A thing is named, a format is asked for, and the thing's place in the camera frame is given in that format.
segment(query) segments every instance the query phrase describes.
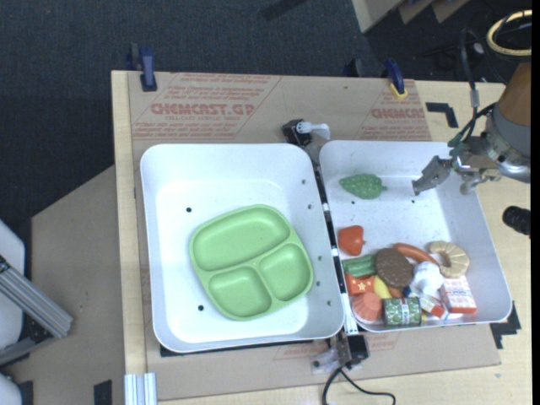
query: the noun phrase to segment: black floor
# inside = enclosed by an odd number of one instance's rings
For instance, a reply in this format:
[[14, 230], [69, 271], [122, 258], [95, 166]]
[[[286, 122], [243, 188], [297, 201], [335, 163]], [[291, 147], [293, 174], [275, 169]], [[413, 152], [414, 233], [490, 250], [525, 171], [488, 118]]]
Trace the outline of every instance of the black floor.
[[[459, 32], [531, 7], [472, 0], [443, 24], [392, 12], [363, 35], [351, 0], [0, 0], [0, 219], [17, 227], [113, 164], [110, 72], [131, 42], [157, 70], [342, 76], [358, 58], [378, 77], [393, 57], [406, 78], [465, 80]], [[487, 81], [515, 65], [494, 69], [473, 62]]]

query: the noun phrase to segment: brown cookie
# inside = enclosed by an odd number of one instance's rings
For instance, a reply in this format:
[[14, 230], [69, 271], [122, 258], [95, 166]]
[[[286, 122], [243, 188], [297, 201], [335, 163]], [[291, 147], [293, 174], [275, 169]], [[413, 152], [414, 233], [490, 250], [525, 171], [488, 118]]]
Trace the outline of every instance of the brown cookie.
[[413, 265], [396, 249], [381, 249], [375, 255], [375, 270], [386, 285], [405, 288], [413, 280]]

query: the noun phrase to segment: green divided plate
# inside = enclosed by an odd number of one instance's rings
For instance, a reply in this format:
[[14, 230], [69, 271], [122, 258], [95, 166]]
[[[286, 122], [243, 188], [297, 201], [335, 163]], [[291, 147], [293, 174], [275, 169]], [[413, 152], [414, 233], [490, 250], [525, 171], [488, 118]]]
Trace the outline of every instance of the green divided plate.
[[221, 313], [246, 321], [290, 305], [313, 284], [313, 268], [290, 222], [257, 204], [198, 227], [192, 265]]

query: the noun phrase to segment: red and white box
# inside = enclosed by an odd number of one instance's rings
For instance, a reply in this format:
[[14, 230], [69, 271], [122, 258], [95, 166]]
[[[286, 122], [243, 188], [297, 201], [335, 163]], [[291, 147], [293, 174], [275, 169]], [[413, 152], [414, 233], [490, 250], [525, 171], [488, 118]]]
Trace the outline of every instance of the red and white box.
[[477, 306], [465, 276], [445, 278], [440, 294], [450, 313], [472, 314]]

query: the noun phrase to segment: green can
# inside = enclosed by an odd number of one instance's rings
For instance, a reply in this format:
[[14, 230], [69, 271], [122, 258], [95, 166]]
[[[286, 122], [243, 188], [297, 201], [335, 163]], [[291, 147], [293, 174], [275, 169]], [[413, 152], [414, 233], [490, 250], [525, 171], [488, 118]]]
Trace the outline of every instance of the green can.
[[384, 320], [389, 327], [416, 327], [422, 323], [422, 308], [418, 297], [384, 299]]

